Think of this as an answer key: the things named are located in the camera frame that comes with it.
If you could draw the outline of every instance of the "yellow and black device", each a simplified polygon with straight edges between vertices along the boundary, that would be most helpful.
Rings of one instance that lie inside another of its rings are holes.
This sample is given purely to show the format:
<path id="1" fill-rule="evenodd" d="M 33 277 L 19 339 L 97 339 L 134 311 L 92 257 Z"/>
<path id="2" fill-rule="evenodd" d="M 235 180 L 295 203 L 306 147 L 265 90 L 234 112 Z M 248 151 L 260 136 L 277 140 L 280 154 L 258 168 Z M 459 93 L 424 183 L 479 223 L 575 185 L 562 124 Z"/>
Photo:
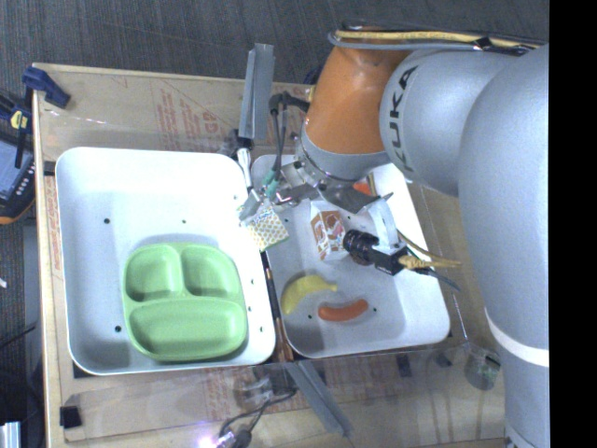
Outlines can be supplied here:
<path id="1" fill-rule="evenodd" d="M 15 164 L 19 142 L 0 133 L 0 224 L 10 224 L 27 212 L 35 199 L 33 151 L 25 148 L 21 167 Z"/>

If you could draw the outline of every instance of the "dark floor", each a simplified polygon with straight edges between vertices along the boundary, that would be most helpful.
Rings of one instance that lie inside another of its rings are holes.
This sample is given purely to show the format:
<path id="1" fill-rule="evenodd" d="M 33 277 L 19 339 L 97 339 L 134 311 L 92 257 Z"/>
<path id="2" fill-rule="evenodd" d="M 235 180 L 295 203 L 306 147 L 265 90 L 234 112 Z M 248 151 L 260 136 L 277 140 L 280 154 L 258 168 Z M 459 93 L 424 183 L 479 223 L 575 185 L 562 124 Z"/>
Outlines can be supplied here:
<path id="1" fill-rule="evenodd" d="M 256 42 L 274 45 L 276 80 L 302 82 L 349 18 L 549 39 L 549 0 L 0 0 L 0 87 L 22 94 L 33 62 L 242 78 Z M 26 327 L 29 219 L 0 226 L 0 342 Z M 0 345 L 0 424 L 27 416 L 25 353 Z"/>

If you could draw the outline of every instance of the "white stripe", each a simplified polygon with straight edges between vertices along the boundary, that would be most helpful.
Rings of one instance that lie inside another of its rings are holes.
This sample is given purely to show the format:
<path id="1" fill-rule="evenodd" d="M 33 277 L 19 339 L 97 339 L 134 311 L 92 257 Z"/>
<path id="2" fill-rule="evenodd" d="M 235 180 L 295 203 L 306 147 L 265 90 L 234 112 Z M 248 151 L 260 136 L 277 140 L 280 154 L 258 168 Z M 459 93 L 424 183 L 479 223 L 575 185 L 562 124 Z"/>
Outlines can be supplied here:
<path id="1" fill-rule="evenodd" d="M 495 337 L 498 343 L 508 352 L 521 358 L 525 362 L 533 363 L 541 367 L 549 367 L 549 350 L 531 347 L 514 340 L 493 323 L 487 313 L 487 309 L 485 309 L 485 315 L 487 316 L 487 321 L 489 322 L 489 328 L 492 331 L 493 337 Z"/>

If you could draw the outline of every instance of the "banana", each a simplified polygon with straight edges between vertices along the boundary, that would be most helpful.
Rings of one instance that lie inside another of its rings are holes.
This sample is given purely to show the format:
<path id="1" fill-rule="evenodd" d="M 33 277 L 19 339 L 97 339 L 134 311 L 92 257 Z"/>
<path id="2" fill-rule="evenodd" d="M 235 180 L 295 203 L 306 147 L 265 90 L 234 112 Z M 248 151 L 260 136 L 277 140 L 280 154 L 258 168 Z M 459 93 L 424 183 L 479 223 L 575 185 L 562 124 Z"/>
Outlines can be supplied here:
<path id="1" fill-rule="evenodd" d="M 292 314 L 304 297 L 320 290 L 332 290 L 336 292 L 338 285 L 329 284 L 319 275 L 304 275 L 300 277 L 284 289 L 280 300 L 282 312 L 285 315 Z"/>

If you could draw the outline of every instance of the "green divided tray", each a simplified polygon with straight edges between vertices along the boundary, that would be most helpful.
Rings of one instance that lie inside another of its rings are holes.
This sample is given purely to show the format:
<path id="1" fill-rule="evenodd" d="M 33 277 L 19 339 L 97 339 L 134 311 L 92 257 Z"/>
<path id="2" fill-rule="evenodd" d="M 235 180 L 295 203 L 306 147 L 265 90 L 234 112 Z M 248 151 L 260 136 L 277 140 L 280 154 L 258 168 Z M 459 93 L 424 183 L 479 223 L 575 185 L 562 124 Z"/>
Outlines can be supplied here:
<path id="1" fill-rule="evenodd" d="M 137 249 L 126 263 L 122 299 L 132 344 L 156 360 L 223 357 L 247 335 L 236 265 L 211 245 Z"/>

